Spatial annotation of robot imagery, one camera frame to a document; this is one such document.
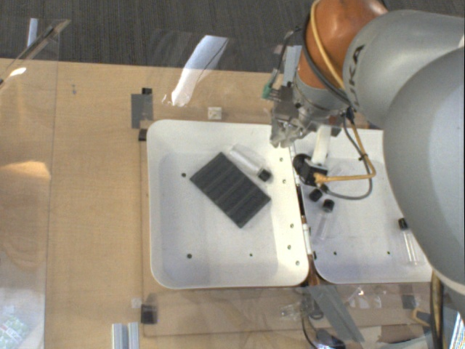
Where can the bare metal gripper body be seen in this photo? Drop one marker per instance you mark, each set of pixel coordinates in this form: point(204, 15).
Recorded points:
point(288, 109)

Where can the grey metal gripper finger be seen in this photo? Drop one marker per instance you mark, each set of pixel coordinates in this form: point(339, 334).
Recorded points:
point(278, 134)
point(294, 133)

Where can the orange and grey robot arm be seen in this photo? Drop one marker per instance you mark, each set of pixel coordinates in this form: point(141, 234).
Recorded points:
point(410, 86)

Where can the clear bottle with black cap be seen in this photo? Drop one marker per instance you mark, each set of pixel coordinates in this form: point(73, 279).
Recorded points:
point(409, 244)
point(323, 220)
point(247, 161)

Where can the small black cap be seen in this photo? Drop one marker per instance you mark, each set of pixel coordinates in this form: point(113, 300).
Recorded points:
point(315, 194)

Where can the dark grey ribbed mat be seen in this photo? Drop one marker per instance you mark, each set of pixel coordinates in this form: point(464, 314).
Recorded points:
point(230, 190)

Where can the thin black and white rod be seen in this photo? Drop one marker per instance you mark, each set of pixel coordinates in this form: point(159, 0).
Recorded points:
point(304, 227)

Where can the white plastic tray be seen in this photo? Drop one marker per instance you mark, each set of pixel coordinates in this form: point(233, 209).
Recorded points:
point(218, 256)
point(359, 231)

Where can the black cylinder on white bracket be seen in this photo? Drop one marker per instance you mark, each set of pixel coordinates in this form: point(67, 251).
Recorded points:
point(309, 171)

